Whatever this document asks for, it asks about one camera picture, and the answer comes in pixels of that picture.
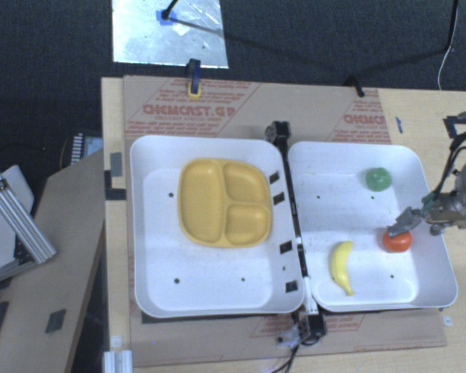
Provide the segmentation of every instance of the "wooden table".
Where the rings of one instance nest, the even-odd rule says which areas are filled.
[[[411,148],[421,159],[430,189],[440,179],[450,140],[442,118],[466,110],[466,92],[437,92],[379,89],[391,141]],[[396,117],[402,125],[402,133]],[[110,168],[110,154],[124,151],[123,79],[103,79],[104,164]],[[461,167],[466,155],[461,156]],[[113,188],[125,188],[125,174],[112,178]],[[121,200],[106,203],[106,247],[109,292],[109,328],[111,350],[130,349],[130,319],[127,286],[126,204]],[[297,357],[292,372],[451,372],[466,371],[466,231],[449,228],[445,233],[448,253],[457,278],[459,295],[443,311],[453,325],[445,327],[447,347],[393,350],[373,353],[336,354]],[[279,360],[233,361],[206,364],[182,364],[153,368],[135,368],[137,373],[180,373],[272,371],[284,362]]]

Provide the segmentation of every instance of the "green ball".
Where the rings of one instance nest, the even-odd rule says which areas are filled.
[[[383,167],[371,169],[366,173],[366,184],[371,190],[386,190],[391,185],[390,173]]]

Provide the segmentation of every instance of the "red tomato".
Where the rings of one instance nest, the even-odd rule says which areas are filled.
[[[389,252],[401,253],[406,251],[412,243],[412,236],[410,232],[401,233],[391,238],[388,231],[383,234],[383,246]]]

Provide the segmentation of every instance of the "robotic hand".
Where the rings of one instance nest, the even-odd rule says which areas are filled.
[[[466,118],[466,112],[461,113],[457,118]],[[422,199],[422,208],[413,210],[407,207],[397,217],[397,222],[388,227],[390,237],[410,231],[423,220],[431,225],[430,232],[433,235],[439,235],[446,227],[455,225],[460,229],[466,229],[466,164],[461,171],[453,169],[459,153],[466,150],[466,146],[461,146],[465,141],[466,133],[454,138],[440,183]],[[449,193],[441,193],[443,184],[450,174],[456,176],[454,189]]]

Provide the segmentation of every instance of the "metal sheet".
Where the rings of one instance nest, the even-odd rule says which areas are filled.
[[[228,68],[219,0],[179,0],[171,21],[159,13],[172,0],[113,0],[113,60]]]

